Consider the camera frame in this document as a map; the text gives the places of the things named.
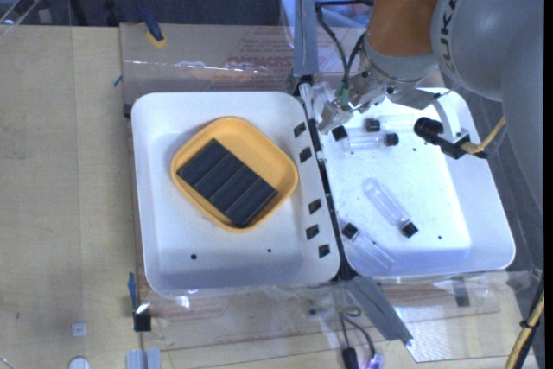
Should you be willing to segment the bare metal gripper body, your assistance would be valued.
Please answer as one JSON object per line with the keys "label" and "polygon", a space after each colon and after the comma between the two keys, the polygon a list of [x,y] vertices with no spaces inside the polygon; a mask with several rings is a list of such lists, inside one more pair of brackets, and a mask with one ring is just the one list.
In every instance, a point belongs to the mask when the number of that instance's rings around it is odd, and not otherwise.
{"label": "bare metal gripper body", "polygon": [[349,96],[375,97],[379,105],[385,98],[400,99],[415,88],[418,80],[389,77],[378,70],[365,70],[349,79]]}

